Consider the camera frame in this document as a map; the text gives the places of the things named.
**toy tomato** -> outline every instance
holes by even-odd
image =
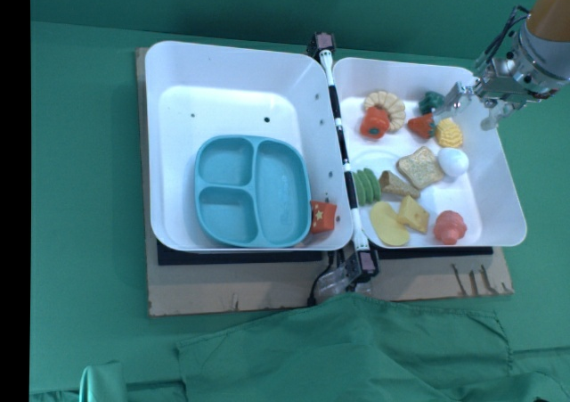
[[[380,139],[390,127],[390,118],[384,109],[372,106],[369,107],[364,118],[362,119],[362,124],[360,125],[360,132],[366,137],[371,137],[372,139]]]

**toy egg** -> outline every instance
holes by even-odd
[[[451,177],[459,177],[467,172],[469,158],[464,151],[445,147],[437,154],[437,161],[442,171]]]

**green cloth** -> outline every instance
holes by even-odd
[[[213,401],[570,400],[513,369],[495,314],[347,293],[178,343],[186,396]]]

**yellow cheese wedge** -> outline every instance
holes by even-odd
[[[375,202],[370,209],[370,222],[380,240],[386,245],[401,247],[410,240],[410,233],[398,223],[398,215],[385,201]]]
[[[429,213],[408,195],[400,203],[396,221],[425,234],[428,231]]]

